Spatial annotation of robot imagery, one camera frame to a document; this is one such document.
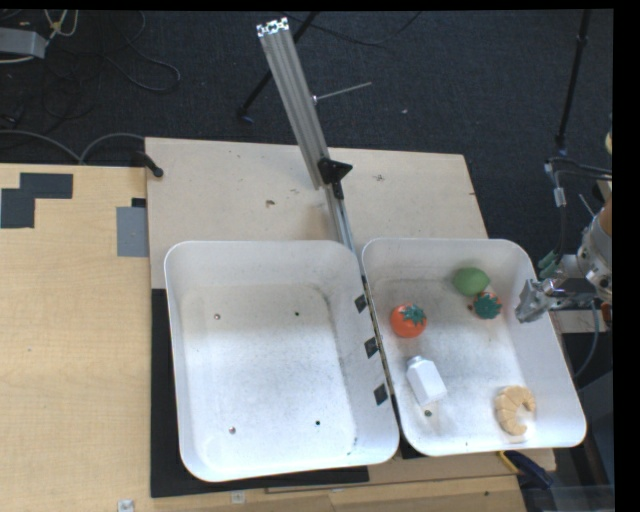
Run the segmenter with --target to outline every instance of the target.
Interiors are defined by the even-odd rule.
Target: black tripod leg
[[[560,128],[556,135],[556,148],[561,156],[567,155],[567,148],[565,144],[565,131],[567,129],[567,123],[569,122],[569,112],[571,111],[571,104],[573,103],[573,94],[576,88],[576,81],[578,80],[578,71],[580,69],[580,60],[582,59],[582,51],[587,45],[587,28],[589,27],[589,19],[591,17],[591,9],[585,9],[582,12],[582,21],[580,22],[580,32],[578,33],[576,54],[573,59],[573,69],[571,70],[571,80],[569,81],[569,90],[567,92],[567,99],[564,104],[564,112],[562,114],[562,120],[560,121]]]
[[[309,26],[311,25],[311,23],[313,23],[313,20],[316,18],[316,16],[318,16],[318,14],[320,14],[320,11],[311,11],[309,13],[309,15],[307,16],[307,19],[304,20],[304,22],[302,23],[302,25],[300,25],[300,27],[298,28],[298,30],[296,31],[296,33],[293,35],[293,41],[295,43],[298,42],[298,39],[300,39],[302,37],[302,34],[305,33],[305,31],[309,28]],[[265,85],[267,85],[269,83],[269,80],[271,80],[271,71],[268,71],[263,77],[262,80],[260,80],[260,83],[258,83],[258,85],[256,86],[256,88],[251,92],[251,94],[249,94],[249,97],[245,100],[245,102],[238,108],[238,119],[241,119],[242,121],[245,121],[247,123],[253,123],[253,119],[251,119],[247,114],[249,111],[249,107],[251,106],[251,104],[254,102],[254,100],[258,97],[258,95],[262,92],[262,89],[264,89]]]

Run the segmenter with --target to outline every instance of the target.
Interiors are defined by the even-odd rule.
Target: red tomato
[[[391,328],[401,338],[415,338],[427,327],[427,315],[410,302],[400,304],[391,312]]]

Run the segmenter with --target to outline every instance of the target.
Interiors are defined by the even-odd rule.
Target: gray tape
[[[149,256],[147,209],[131,206],[116,208],[118,256],[145,258]]]

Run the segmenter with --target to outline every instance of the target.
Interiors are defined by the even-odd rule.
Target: black mat
[[[171,356],[171,333],[165,290],[152,290],[151,359],[151,497],[161,498],[208,492],[351,484],[369,481],[366,467],[340,468],[270,477],[204,482],[186,469],[180,458],[178,424]]]

